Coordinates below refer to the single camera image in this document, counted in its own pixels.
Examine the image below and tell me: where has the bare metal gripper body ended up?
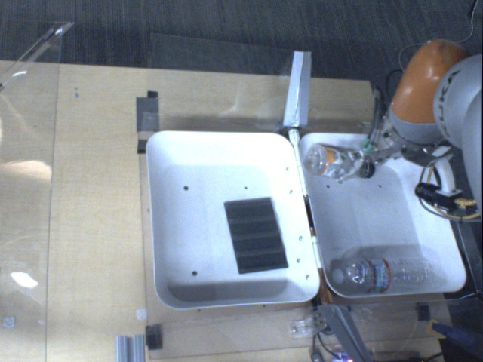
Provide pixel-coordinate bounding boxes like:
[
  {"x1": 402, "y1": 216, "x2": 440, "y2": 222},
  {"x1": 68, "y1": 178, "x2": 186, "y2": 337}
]
[{"x1": 376, "y1": 125, "x2": 454, "y2": 167}]

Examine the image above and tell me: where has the clear bottle with orange label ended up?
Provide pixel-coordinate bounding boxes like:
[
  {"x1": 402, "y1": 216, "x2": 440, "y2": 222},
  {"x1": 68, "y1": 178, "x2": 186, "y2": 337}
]
[{"x1": 303, "y1": 143, "x2": 377, "y2": 183}]

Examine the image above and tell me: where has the white plastic tray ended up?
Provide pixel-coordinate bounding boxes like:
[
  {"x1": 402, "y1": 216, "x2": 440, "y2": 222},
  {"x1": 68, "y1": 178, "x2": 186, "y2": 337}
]
[
  {"x1": 145, "y1": 130, "x2": 321, "y2": 311},
  {"x1": 298, "y1": 131, "x2": 468, "y2": 299}
]

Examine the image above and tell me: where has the clear plastic water bottle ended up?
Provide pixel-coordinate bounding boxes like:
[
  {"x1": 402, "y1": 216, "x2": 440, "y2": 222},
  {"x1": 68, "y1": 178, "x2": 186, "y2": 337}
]
[{"x1": 329, "y1": 255, "x2": 435, "y2": 295}]

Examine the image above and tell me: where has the black ribbed rectangular block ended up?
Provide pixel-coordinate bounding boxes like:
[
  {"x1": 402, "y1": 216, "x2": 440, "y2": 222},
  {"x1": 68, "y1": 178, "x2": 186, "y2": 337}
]
[{"x1": 223, "y1": 196, "x2": 290, "y2": 275}]

